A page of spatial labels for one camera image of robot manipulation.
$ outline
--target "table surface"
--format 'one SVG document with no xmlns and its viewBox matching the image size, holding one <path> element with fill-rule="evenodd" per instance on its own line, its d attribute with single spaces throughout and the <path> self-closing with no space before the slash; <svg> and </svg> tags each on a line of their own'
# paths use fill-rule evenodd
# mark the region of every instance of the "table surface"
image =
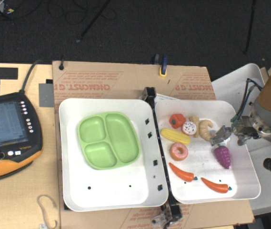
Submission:
<svg viewBox="0 0 271 229">
<path fill-rule="evenodd" d="M 23 84 L 30 64 L 2 64 L 0 67 L 17 67 L 18 80 L 1 80 L 0 94 L 17 92 Z M 22 172 L 0 180 L 0 228 L 39 228 L 44 223 L 41 208 L 37 202 L 40 195 L 41 203 L 46 211 L 50 227 L 60 227 L 60 192 L 58 186 L 58 158 L 56 149 L 55 114 L 53 107 L 39 106 L 39 84 L 53 79 L 52 65 L 36 65 L 25 88 L 26 95 L 34 105 L 39 116 L 44 136 L 44 148 L 41 156 Z M 247 208 L 247 200 L 238 205 Z M 252 214 L 244 215 L 250 220 Z M 233 226 L 218 227 L 232 229 Z"/>
</svg>

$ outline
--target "black floor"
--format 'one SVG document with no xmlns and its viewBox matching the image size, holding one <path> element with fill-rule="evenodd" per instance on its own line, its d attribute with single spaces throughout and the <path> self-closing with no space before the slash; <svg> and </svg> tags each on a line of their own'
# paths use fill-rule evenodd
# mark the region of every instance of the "black floor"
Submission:
<svg viewBox="0 0 271 229">
<path fill-rule="evenodd" d="M 211 80 L 248 63 L 271 67 L 271 0 L 5 0 L 0 62 L 67 61 L 207 66 Z"/>
</svg>

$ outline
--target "yellow corn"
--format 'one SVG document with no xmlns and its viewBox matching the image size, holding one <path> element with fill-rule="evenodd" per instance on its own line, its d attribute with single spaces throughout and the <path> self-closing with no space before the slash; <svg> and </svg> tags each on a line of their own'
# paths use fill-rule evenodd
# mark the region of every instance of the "yellow corn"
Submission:
<svg viewBox="0 0 271 229">
<path fill-rule="evenodd" d="M 169 128 L 161 129 L 161 135 L 175 143 L 182 143 L 187 145 L 191 142 L 191 138 L 188 135 Z"/>
</svg>

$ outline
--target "cardboard sheet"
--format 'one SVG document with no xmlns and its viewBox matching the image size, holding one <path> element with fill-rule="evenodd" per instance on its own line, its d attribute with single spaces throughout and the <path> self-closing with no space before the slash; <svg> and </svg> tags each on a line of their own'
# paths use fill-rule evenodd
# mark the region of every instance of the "cardboard sheet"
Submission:
<svg viewBox="0 0 271 229">
<path fill-rule="evenodd" d="M 62 188 L 61 148 L 58 109 L 67 98 L 137 99 L 145 87 L 155 87 L 158 94 L 178 99 L 215 100 L 206 67 L 167 66 L 167 76 L 159 76 L 159 65 L 119 64 L 100 62 L 54 61 L 53 83 L 62 229 L 132 229 L 160 228 L 151 218 L 161 209 L 131 208 L 90 212 L 64 209 Z M 252 223 L 248 200 L 181 205 L 183 217 L 170 226 L 173 229 L 194 229 Z"/>
</svg>

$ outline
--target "white tray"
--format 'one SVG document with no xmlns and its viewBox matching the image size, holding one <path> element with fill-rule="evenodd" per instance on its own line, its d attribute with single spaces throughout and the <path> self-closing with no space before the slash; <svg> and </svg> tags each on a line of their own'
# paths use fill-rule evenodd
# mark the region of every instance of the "white tray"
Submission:
<svg viewBox="0 0 271 229">
<path fill-rule="evenodd" d="M 141 155 L 127 166 L 96 170 L 83 155 L 77 125 L 84 117 L 111 111 L 121 112 L 131 120 L 141 143 Z M 71 98 L 60 104 L 59 115 L 63 197 L 71 210 L 153 207 L 167 201 L 168 187 L 153 113 L 145 101 Z"/>
<path fill-rule="evenodd" d="M 230 119 L 236 114 L 227 102 L 203 100 L 162 100 L 156 103 L 155 111 L 160 130 L 165 127 L 173 129 L 169 118 L 172 114 L 179 113 L 187 119 L 196 115 L 200 120 L 211 120 L 213 128 L 210 130 L 216 132 L 223 125 L 231 126 Z M 191 142 L 186 145 L 189 151 L 186 159 L 174 161 L 169 154 L 173 142 L 161 137 L 173 196 L 183 204 L 258 197 L 261 189 L 251 157 L 246 145 L 238 146 L 237 140 L 237 137 L 232 134 L 226 144 L 231 155 L 231 167 L 225 169 L 213 154 L 213 149 L 217 145 L 211 146 L 210 142 L 201 137 L 191 137 Z M 168 165 L 169 162 L 182 170 L 194 173 L 198 180 L 185 183 L 173 173 Z M 201 177 L 216 183 L 228 184 L 231 190 L 224 194 L 215 192 L 202 182 Z"/>
</svg>

